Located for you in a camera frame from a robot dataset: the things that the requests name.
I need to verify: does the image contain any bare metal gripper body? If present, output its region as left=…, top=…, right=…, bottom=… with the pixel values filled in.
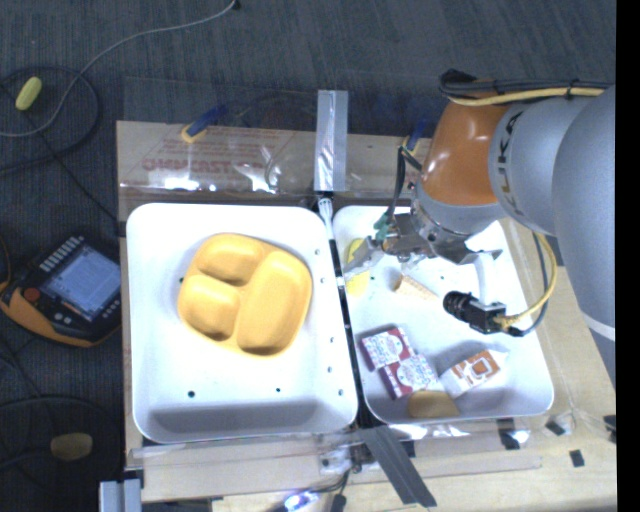
left=382, top=213, right=482, bottom=263

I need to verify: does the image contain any yellow banana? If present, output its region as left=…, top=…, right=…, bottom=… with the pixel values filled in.
left=343, top=238, right=373, bottom=298

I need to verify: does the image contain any tan ice cream cone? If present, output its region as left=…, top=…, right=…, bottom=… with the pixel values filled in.
left=392, top=273, right=439, bottom=302

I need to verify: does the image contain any red and white carton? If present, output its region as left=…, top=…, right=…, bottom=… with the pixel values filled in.
left=377, top=354, right=440, bottom=401
left=359, top=326, right=417, bottom=372

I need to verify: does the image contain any yellow divided plate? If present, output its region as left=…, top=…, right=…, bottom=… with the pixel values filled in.
left=176, top=232, right=314, bottom=358

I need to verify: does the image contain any orange and white carton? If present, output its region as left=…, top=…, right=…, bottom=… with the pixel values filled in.
left=439, top=348, right=510, bottom=399

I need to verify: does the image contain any white plastic tray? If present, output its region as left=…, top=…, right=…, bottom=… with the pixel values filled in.
left=125, top=201, right=360, bottom=445
left=331, top=204, right=555, bottom=426

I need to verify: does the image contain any tan bread roll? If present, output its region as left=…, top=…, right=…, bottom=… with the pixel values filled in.
left=406, top=389, right=461, bottom=421

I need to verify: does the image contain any brown cardboard board red print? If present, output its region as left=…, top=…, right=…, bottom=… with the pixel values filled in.
left=116, top=119, right=617, bottom=503

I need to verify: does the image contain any brown potato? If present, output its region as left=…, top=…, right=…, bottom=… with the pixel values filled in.
left=49, top=431, right=95, bottom=462

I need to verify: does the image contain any yellow-green oval toy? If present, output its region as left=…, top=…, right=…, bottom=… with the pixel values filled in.
left=14, top=75, right=44, bottom=112

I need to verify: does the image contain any black cylinder on white bracket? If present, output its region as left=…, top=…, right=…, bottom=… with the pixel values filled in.
left=442, top=247, right=509, bottom=335

